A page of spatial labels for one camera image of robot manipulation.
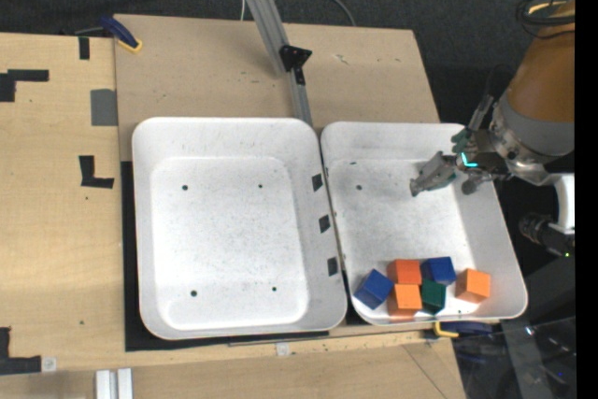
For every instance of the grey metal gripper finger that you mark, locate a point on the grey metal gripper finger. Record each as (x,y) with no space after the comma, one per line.
(434,175)
(469,187)

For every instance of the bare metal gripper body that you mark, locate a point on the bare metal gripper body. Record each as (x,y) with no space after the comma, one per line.
(490,161)

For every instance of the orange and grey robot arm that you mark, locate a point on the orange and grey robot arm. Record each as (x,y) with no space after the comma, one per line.
(542,79)

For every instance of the white plastic tray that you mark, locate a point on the white plastic tray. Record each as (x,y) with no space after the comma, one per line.
(224,238)
(397,224)

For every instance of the blue cube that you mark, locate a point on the blue cube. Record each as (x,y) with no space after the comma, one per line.
(440,268)
(374,289)

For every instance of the orange cube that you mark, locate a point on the orange cube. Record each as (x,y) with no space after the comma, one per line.
(473,285)
(405,271)
(405,298)

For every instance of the green cube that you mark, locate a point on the green cube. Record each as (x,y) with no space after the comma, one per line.
(433,293)

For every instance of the pale wood board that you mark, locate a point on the pale wood board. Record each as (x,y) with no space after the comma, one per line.
(201,70)

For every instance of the black cylinder on white bracket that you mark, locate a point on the black cylinder on white bracket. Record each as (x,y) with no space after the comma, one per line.
(544,231)

